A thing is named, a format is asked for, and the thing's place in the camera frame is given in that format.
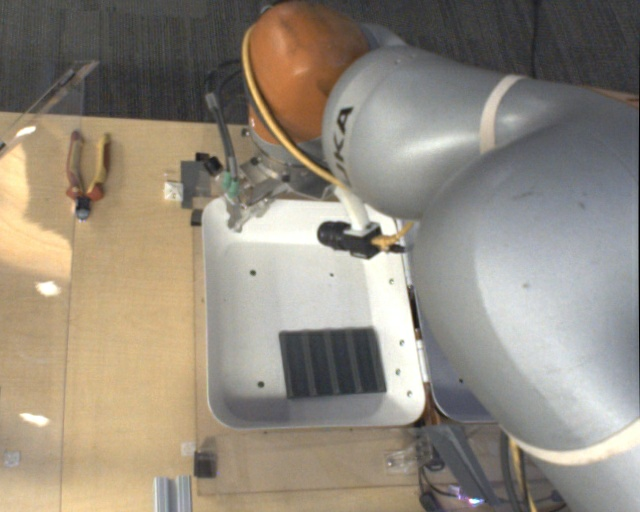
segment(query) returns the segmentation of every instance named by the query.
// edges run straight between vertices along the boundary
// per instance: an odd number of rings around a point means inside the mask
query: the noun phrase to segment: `yellow cable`
[[[400,239],[406,235],[413,227],[413,222],[407,222],[400,231],[395,235],[379,235],[371,240],[371,244],[375,245],[381,251],[387,252],[389,248],[400,241]]]
[[[529,483],[525,480],[524,475],[521,471],[521,451],[520,447],[516,444],[516,442],[510,437],[509,438],[509,450],[511,451],[511,459],[513,460],[513,466],[516,469],[516,478],[518,479],[518,485],[520,486],[520,490],[526,494],[527,496],[527,504],[529,505],[530,512],[538,512],[538,507],[536,506],[533,497],[531,496],[531,492],[529,490]]]
[[[247,80],[247,87],[249,88],[249,92],[256,103],[256,107],[260,112],[262,119],[271,130],[271,133],[273,133],[275,138],[278,139],[278,142],[280,142],[280,144],[282,144],[289,151],[289,153],[297,158],[305,167],[309,168],[309,170],[320,176],[325,181],[328,181],[329,183],[335,185],[336,187],[348,190],[348,187],[344,183],[342,183],[342,181],[327,172],[325,169],[311,160],[307,155],[305,155],[302,151],[300,151],[300,149],[298,149],[298,146],[296,146],[296,143],[282,129],[278,121],[276,121],[271,110],[269,109],[269,106],[262,97],[262,93],[260,92],[255,77],[253,76],[251,57],[249,55],[249,37],[251,36],[252,30],[253,27],[249,27],[249,30],[247,30],[247,32],[245,33],[244,39],[242,41],[242,68],[244,70],[244,76]]]

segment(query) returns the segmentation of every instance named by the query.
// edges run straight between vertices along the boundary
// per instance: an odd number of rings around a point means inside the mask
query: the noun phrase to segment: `gray carpet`
[[[534,0],[323,3],[461,62],[638,92],[638,0],[540,0],[533,59]],[[26,109],[74,60],[99,59],[85,114],[204,120],[207,71],[239,56],[244,30],[263,4],[0,0],[0,110]]]

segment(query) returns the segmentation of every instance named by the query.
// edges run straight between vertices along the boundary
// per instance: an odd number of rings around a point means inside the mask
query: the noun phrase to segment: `white tube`
[[[340,200],[345,210],[347,210],[352,231],[364,231],[367,229],[371,221],[369,220],[369,215],[367,214],[362,199],[350,190],[338,187],[336,187],[334,194]]]

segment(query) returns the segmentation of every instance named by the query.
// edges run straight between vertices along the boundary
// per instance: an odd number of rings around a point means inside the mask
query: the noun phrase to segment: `black cable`
[[[540,22],[540,5],[542,0],[533,0],[533,30],[531,32],[531,53],[530,53],[530,69],[529,74],[531,78],[537,78],[538,73],[536,71],[536,54],[538,51],[538,26]]]
[[[435,446],[431,447],[431,458],[424,463],[424,467],[426,467],[432,473],[437,471],[442,471],[445,468],[444,460],[440,457],[438,450],[436,450]]]
[[[511,461],[509,458],[509,438],[504,432],[500,433],[500,468],[502,469],[502,479],[507,490],[509,503],[513,512],[524,512],[518,501],[518,496],[513,487],[513,476],[511,475]]]
[[[427,468],[425,466],[422,466],[420,468],[420,472],[419,472],[419,483],[420,483],[420,492],[421,492],[421,494],[425,494],[426,492],[431,490],[431,491],[435,492],[436,494],[439,494],[440,496],[448,496],[449,498],[459,499],[459,496],[457,494],[454,494],[452,492],[443,491],[442,489],[438,489],[434,484],[432,484],[429,481],[429,477],[427,476],[426,469]]]
[[[223,77],[221,77],[221,72],[225,68],[238,64],[240,64],[238,59],[224,61],[215,70],[209,72],[205,79],[205,88],[207,91],[205,98],[207,100],[207,107],[218,125],[220,139],[222,140],[224,148],[226,169],[231,173],[233,180],[238,179],[237,162],[233,142],[231,141],[231,135],[229,134],[229,128],[225,119],[223,94],[224,88],[231,83],[233,79],[240,75],[240,73],[242,73],[242,69],[234,70]]]

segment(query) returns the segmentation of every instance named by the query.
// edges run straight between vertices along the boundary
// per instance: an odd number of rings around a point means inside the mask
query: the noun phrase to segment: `white plastic tray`
[[[394,222],[370,211],[393,233]],[[211,412],[236,429],[406,425],[424,409],[402,258],[365,261],[316,239],[339,203],[276,201],[242,233],[227,228],[223,199],[203,214],[207,386]],[[288,399],[281,331],[373,327],[387,391]]]

